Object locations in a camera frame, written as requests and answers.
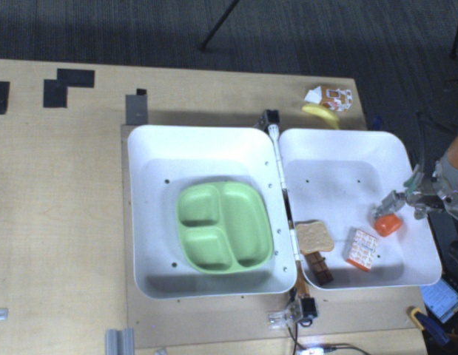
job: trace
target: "yellow banana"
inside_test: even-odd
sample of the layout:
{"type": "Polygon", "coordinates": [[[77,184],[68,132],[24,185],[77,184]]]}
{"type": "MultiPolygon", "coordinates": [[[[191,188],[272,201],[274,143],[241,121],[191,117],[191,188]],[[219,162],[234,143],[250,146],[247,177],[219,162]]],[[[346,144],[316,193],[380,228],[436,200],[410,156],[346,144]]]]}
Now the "yellow banana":
{"type": "Polygon", "coordinates": [[[340,120],[330,109],[318,104],[306,104],[301,109],[305,113],[322,118],[332,129],[340,129],[340,120]]]}

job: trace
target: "red object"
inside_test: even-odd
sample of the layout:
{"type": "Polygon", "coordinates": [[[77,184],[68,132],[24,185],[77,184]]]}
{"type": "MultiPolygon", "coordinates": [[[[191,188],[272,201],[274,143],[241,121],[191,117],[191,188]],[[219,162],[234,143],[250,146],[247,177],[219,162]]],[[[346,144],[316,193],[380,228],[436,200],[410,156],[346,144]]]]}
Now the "red object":
{"type": "Polygon", "coordinates": [[[392,232],[398,230],[402,224],[403,222],[396,215],[387,214],[375,221],[374,229],[377,230],[378,234],[382,237],[386,237],[392,232]]]}

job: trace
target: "gray floor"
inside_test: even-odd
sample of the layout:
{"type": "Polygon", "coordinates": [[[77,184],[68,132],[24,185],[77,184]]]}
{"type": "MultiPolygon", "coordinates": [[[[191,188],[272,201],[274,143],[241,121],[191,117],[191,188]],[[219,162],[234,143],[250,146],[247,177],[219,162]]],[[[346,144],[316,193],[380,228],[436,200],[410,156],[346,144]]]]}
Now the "gray floor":
{"type": "MultiPolygon", "coordinates": [[[[0,58],[355,78],[368,125],[380,116],[413,163],[417,110],[458,130],[458,88],[442,88],[458,0],[242,0],[199,52],[230,1],[0,0],[0,58]]],[[[451,139],[427,128],[429,172],[451,139]]]]}

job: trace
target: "black tape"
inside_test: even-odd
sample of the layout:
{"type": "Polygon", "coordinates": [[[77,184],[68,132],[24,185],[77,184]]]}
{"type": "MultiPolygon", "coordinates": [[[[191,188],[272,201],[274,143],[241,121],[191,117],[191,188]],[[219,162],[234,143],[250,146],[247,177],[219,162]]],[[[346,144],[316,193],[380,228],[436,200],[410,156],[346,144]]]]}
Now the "black tape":
{"type": "Polygon", "coordinates": [[[58,68],[58,80],[68,87],[94,88],[94,70],[70,70],[58,68]]]}
{"type": "Polygon", "coordinates": [[[0,115],[4,115],[8,108],[9,81],[0,81],[0,115]]]}
{"type": "Polygon", "coordinates": [[[67,85],[59,80],[44,80],[44,108],[67,108],[67,85]]]}

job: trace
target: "wooden table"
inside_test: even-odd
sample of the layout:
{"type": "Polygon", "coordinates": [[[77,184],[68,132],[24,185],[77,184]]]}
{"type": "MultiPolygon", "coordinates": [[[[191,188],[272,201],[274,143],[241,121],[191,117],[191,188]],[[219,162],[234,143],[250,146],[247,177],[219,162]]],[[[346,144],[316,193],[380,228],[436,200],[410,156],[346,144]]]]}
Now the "wooden table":
{"type": "MultiPolygon", "coordinates": [[[[0,308],[9,309],[0,321],[0,354],[103,354],[105,331],[128,325],[125,95],[147,89],[151,124],[253,126],[264,109],[279,109],[283,127],[324,127],[300,108],[309,89],[333,84],[354,95],[341,127],[366,127],[355,83],[344,78],[0,60],[0,81],[10,82],[8,111],[0,115],[0,308]],[[56,79],[58,68],[95,70],[95,87],[69,88],[67,109],[45,109],[43,80],[56,79]]],[[[422,334],[406,315],[409,306],[424,310],[417,287],[311,289],[322,315],[300,332],[302,343],[349,342],[371,354],[426,354],[422,334]]],[[[219,314],[232,311],[230,299],[220,299],[219,314]]],[[[244,304],[260,320],[266,315],[262,297],[246,297],[244,304]]],[[[217,328],[208,328],[207,336],[182,341],[193,345],[168,352],[290,354],[287,333],[262,339],[263,325],[255,330],[260,334],[247,337],[243,324],[228,321],[219,330],[225,334],[218,337],[217,328]],[[196,344],[212,338],[219,343],[196,344]]],[[[179,333],[165,331],[168,338],[179,333]]]]}

